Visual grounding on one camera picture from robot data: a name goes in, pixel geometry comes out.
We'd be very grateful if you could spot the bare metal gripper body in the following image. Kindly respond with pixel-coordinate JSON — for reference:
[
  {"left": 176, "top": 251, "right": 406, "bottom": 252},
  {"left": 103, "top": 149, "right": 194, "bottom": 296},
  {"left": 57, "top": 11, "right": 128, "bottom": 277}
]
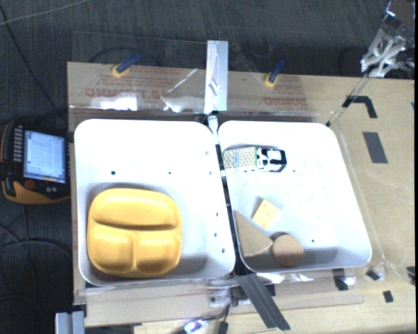
[{"left": 381, "top": 0, "right": 416, "bottom": 31}]

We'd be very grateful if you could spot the brown cardboard board red print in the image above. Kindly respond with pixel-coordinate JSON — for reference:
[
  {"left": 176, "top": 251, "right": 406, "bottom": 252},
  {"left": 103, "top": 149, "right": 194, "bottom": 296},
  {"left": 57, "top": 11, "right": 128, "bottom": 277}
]
[{"left": 66, "top": 61, "right": 416, "bottom": 334}]

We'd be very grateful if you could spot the white plastic tray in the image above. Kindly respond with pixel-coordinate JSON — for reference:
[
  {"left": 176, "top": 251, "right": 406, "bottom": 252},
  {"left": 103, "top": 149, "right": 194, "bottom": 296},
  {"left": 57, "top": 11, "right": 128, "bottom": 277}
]
[
  {"left": 72, "top": 118, "right": 238, "bottom": 287},
  {"left": 217, "top": 119, "right": 373, "bottom": 275}
]

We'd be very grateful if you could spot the black white patterned carton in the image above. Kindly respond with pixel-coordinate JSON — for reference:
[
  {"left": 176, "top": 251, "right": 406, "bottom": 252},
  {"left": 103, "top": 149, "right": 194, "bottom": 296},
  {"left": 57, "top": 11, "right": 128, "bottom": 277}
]
[{"left": 222, "top": 146, "right": 287, "bottom": 174}]

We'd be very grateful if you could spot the yellow square biscuit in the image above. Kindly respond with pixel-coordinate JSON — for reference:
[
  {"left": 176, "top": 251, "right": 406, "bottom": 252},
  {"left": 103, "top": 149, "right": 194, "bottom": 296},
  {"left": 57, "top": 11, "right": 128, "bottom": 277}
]
[{"left": 251, "top": 199, "right": 281, "bottom": 230}]

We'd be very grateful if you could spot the brown round bread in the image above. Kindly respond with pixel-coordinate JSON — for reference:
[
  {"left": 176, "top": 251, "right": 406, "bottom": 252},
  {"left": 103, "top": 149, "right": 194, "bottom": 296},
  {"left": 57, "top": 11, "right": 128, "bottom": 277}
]
[{"left": 270, "top": 233, "right": 305, "bottom": 268}]

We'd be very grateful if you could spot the brown triangular slice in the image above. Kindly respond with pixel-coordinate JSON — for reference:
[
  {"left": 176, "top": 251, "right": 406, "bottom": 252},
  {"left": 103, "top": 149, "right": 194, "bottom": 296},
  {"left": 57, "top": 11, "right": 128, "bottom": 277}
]
[{"left": 233, "top": 209, "right": 274, "bottom": 258}]

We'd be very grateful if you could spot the yellow divided plate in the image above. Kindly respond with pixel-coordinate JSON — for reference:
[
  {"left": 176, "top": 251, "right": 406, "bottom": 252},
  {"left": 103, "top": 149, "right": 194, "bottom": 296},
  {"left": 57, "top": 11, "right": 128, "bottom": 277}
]
[{"left": 86, "top": 187, "right": 183, "bottom": 280}]

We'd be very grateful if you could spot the black cylinder on white bracket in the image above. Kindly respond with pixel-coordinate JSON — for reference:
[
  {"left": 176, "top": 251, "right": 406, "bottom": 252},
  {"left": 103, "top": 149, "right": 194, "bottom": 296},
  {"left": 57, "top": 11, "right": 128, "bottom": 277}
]
[{"left": 360, "top": 29, "right": 416, "bottom": 79}]

